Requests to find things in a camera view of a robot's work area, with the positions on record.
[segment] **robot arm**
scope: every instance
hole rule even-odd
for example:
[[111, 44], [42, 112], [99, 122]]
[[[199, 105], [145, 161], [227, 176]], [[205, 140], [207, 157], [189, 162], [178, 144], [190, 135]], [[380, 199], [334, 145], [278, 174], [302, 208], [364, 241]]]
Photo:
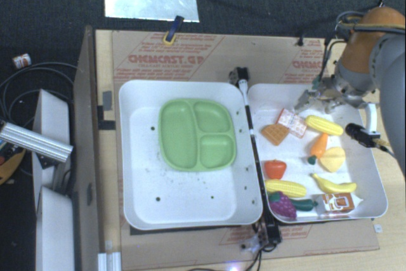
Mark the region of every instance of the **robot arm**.
[[368, 103], [362, 98], [380, 89], [383, 124], [404, 175], [405, 17], [392, 8], [378, 7], [354, 27], [334, 75], [322, 78], [313, 91], [307, 91], [296, 110], [305, 109], [314, 100], [324, 101], [327, 112], [346, 103], [364, 109]]

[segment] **toy food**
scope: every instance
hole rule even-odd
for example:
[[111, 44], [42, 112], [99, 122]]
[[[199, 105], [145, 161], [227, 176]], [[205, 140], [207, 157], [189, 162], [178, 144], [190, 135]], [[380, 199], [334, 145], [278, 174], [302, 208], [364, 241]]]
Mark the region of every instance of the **toy food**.
[[341, 136], [344, 132], [344, 129], [337, 123], [331, 122], [319, 116], [308, 116], [304, 120], [307, 126], [319, 131], [328, 133], [332, 136]]
[[266, 161], [264, 163], [264, 169], [267, 177], [280, 180], [285, 173], [286, 163], [276, 159]]
[[312, 174], [311, 176], [317, 181], [318, 187], [320, 187], [320, 189], [325, 193], [351, 193], [354, 192], [357, 188], [357, 184], [353, 182], [336, 184], [334, 182], [326, 180], [325, 178], [319, 177], [316, 173]]
[[281, 191], [288, 197], [304, 197], [307, 193], [302, 184], [282, 180], [266, 180], [265, 189], [269, 193]]
[[277, 124], [288, 127], [289, 132], [298, 138], [303, 137], [307, 128], [305, 121], [301, 117], [287, 109], [282, 109]]
[[311, 199], [302, 199], [302, 200], [294, 200], [290, 199], [293, 206], [296, 210], [300, 211], [311, 211], [315, 206], [317, 206], [317, 202]]
[[362, 202], [362, 199], [351, 193], [333, 193], [318, 196], [316, 202], [319, 215], [330, 215], [349, 213]]
[[334, 173], [343, 165], [345, 161], [345, 151], [341, 147], [329, 148], [320, 157], [320, 164], [329, 172]]
[[261, 130], [262, 135], [275, 146], [279, 145], [289, 133], [289, 128], [281, 124], [270, 124]]
[[316, 159], [320, 159], [323, 156], [325, 148], [327, 147], [328, 139], [329, 135], [327, 133], [322, 133], [322, 135], [316, 139], [316, 142], [310, 149], [310, 157], [307, 160], [309, 164], [314, 165]]
[[274, 213], [281, 216], [295, 219], [296, 209], [289, 198], [281, 191], [269, 195], [269, 206]]

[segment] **yellow clip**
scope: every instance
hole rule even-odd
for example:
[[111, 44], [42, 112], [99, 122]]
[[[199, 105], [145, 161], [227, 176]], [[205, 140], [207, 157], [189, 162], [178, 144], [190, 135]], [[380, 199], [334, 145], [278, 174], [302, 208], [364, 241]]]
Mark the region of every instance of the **yellow clip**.
[[172, 37], [171, 42], [168, 42], [168, 41], [166, 40], [166, 37], [167, 37], [168, 34], [169, 34], [169, 31], [167, 31], [167, 32], [165, 33], [164, 38], [162, 39], [162, 42], [163, 42], [165, 45], [172, 45], [172, 44], [175, 42], [176, 35], [174, 35], [174, 36]]

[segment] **toy tomato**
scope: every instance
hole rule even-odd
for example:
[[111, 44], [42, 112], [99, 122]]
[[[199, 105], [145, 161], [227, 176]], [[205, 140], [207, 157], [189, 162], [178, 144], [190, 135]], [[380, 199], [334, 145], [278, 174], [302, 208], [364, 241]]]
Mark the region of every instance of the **toy tomato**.
[[278, 161], [277, 159], [265, 161], [264, 169], [267, 177], [280, 180], [285, 173], [286, 163]]

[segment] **white plastic tray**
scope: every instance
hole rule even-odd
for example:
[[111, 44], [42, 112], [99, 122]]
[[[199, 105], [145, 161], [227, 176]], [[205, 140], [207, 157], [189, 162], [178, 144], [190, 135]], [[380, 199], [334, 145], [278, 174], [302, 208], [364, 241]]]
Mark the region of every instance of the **white plastic tray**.
[[[160, 108], [199, 98], [224, 105], [232, 118], [237, 156], [217, 171], [177, 171], [159, 148]], [[247, 225], [263, 211], [241, 92], [227, 83], [129, 81], [119, 91], [124, 214], [142, 230]]]
[[[286, 162], [287, 169], [282, 179], [304, 185], [307, 188], [308, 195], [305, 197], [307, 199], [323, 193], [316, 181], [310, 176], [311, 173], [317, 173], [336, 183], [356, 182], [358, 187], [355, 195], [363, 199], [363, 202], [348, 215], [322, 218], [317, 215], [314, 209], [310, 212], [298, 211], [297, 220], [275, 217], [285, 223], [307, 223], [382, 216], [387, 210], [388, 200], [371, 149], [361, 146], [346, 134], [340, 137], [330, 136], [328, 148], [340, 146], [346, 151], [344, 165], [337, 172], [330, 173], [318, 163], [311, 165], [306, 162], [310, 146], [320, 133], [307, 129], [302, 139], [289, 134], [279, 146], [272, 145], [261, 134], [261, 130], [266, 125], [277, 122], [278, 115], [283, 108], [293, 111], [298, 98], [308, 87], [308, 85], [292, 84], [256, 84], [249, 89], [248, 98], [259, 158], [261, 162], [272, 159]], [[299, 115], [306, 117], [311, 114], [334, 121], [344, 128], [350, 122], [363, 125], [359, 111], [349, 105], [336, 108], [331, 115], [325, 114], [321, 105], [315, 105]]]

